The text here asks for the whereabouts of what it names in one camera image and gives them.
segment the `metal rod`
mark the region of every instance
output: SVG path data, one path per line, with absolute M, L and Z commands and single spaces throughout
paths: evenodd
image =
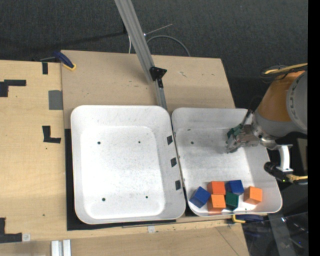
M 164 109 L 167 109 L 164 89 L 160 86 L 157 79 L 153 81 L 150 74 L 150 68 L 154 67 L 155 64 L 152 59 L 146 39 L 144 37 L 144 33 L 142 32 L 134 6 L 131 0 L 114 1 L 122 18 L 126 31 L 130 37 L 134 50 L 138 56 L 147 82 L 149 84 L 154 84 L 157 104 Z

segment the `gray tape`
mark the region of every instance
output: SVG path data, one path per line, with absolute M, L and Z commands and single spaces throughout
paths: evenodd
M 62 91 L 60 90 L 50 90 L 48 92 L 49 96 L 49 110 L 63 110 L 63 100 Z

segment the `cable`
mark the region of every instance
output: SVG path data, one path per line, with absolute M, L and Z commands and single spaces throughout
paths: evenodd
M 149 34 L 151 34 L 151 33 L 157 32 L 157 31 L 159 31 L 159 30 L 163 30 L 163 29 L 165 29 L 165 28 L 167 28 L 167 27 L 170 27 L 170 26 L 172 26 L 172 25 L 173 25 L 173 24 L 171 23 L 171 24 L 169 24 L 169 25 L 159 27 L 159 28 L 157 28 L 157 29 L 155 29 L 155 30 L 152 30 L 152 31 L 150 31 L 150 32 L 148 32 L 148 33 L 145 33 L 144 35 L 147 36 L 147 35 L 149 35 Z
M 302 63 L 297 65 L 285 66 L 285 65 L 275 65 L 267 68 L 263 68 L 260 72 L 260 77 L 262 81 L 268 84 L 274 78 L 283 75 L 283 77 L 278 78 L 276 80 L 284 79 L 289 73 L 296 73 L 299 71 L 308 70 L 308 63 Z
M 129 46 L 129 54 L 131 53 L 131 39 L 130 39 L 130 36 L 128 35 L 128 38 L 129 38 L 129 44 L 130 44 L 130 46 Z
M 186 53 L 188 54 L 188 56 L 191 57 L 190 52 L 189 52 L 189 50 L 187 49 L 187 47 L 186 47 L 181 41 L 179 41 L 178 39 L 176 39 L 176 38 L 174 38 L 174 37 L 172 37 L 172 36 L 168 36 L 168 35 L 156 35 L 156 36 L 153 36 L 153 37 L 151 37 L 150 39 L 148 39 L 148 40 L 146 41 L 146 43 L 148 44 L 150 41 L 152 41 L 152 40 L 154 40 L 154 39 L 157 39 L 157 38 L 167 38 L 167 39 L 171 39 L 171 40 L 177 42 L 179 45 L 181 45 L 181 46 L 183 47 L 183 49 L 186 51 Z

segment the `orange cube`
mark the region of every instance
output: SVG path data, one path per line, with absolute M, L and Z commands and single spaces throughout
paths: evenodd
M 262 202 L 262 189 L 250 186 L 244 191 L 243 201 L 251 205 L 257 205 Z
M 223 194 L 212 194 L 207 203 L 209 213 L 220 213 L 226 206 Z
M 226 187 L 223 181 L 211 181 L 206 188 L 212 195 L 226 195 Z

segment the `blue clamp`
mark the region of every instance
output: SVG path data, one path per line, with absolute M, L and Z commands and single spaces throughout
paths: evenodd
M 71 60 L 59 51 L 54 51 L 53 56 L 63 63 L 63 66 L 68 70 L 74 71 L 76 69 L 76 64 L 72 63 Z

